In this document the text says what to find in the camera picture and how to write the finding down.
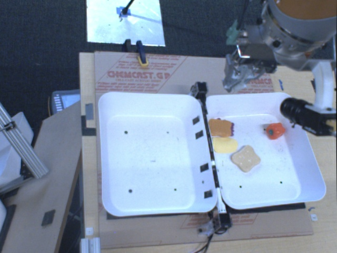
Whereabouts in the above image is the black block with thin wires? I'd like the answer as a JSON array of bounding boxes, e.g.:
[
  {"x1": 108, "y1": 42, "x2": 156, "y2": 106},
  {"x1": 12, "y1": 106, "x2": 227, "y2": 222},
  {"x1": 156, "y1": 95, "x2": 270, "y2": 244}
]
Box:
[
  {"x1": 190, "y1": 81, "x2": 209, "y2": 100},
  {"x1": 211, "y1": 211, "x2": 233, "y2": 235}
]

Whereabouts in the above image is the orange toast with purple jam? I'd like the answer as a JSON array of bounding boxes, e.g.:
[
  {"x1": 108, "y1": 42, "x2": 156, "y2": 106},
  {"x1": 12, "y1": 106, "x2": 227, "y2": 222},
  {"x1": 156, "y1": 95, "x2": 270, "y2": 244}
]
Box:
[{"x1": 208, "y1": 118, "x2": 236, "y2": 138}]

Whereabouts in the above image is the white plastic tray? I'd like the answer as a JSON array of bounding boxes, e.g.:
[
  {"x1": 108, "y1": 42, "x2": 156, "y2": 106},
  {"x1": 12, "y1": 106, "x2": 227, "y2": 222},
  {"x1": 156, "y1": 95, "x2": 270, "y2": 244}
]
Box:
[
  {"x1": 97, "y1": 91, "x2": 219, "y2": 218},
  {"x1": 205, "y1": 92, "x2": 327, "y2": 210}
]

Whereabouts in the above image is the yellow oval chip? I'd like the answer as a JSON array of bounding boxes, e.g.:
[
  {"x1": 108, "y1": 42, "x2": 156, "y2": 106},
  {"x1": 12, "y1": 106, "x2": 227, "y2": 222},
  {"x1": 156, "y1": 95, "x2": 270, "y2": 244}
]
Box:
[{"x1": 212, "y1": 137, "x2": 239, "y2": 154}]

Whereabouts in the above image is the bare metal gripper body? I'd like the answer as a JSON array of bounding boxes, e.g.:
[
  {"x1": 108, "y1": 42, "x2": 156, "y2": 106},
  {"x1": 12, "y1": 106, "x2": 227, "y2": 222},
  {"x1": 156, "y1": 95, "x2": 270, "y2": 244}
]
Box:
[{"x1": 236, "y1": 11, "x2": 333, "y2": 71}]

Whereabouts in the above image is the thin black and white rod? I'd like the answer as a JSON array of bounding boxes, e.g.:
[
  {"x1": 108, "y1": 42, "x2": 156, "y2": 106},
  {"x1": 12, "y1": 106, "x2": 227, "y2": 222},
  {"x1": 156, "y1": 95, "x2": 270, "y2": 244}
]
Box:
[{"x1": 199, "y1": 95, "x2": 225, "y2": 213}]

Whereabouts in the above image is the brown cardboard board red print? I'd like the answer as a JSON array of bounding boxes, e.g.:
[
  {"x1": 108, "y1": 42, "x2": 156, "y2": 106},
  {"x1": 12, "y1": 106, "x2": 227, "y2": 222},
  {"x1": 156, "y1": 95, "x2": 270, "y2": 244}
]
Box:
[{"x1": 93, "y1": 51, "x2": 315, "y2": 249}]

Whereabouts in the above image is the orange bell pepper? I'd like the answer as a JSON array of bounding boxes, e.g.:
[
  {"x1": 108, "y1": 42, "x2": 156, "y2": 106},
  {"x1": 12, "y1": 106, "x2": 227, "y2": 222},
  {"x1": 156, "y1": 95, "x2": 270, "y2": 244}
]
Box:
[{"x1": 265, "y1": 122, "x2": 286, "y2": 141}]

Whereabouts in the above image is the black cylinder on white bracket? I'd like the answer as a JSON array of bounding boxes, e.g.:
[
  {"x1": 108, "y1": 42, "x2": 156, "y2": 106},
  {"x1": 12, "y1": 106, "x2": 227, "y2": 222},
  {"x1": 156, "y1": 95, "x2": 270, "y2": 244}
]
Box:
[{"x1": 280, "y1": 61, "x2": 337, "y2": 137}]

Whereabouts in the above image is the beige square biscuit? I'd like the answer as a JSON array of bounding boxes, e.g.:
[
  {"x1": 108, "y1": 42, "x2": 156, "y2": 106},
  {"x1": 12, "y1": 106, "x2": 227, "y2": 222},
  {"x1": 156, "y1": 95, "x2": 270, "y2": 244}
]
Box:
[{"x1": 231, "y1": 144, "x2": 262, "y2": 173}]

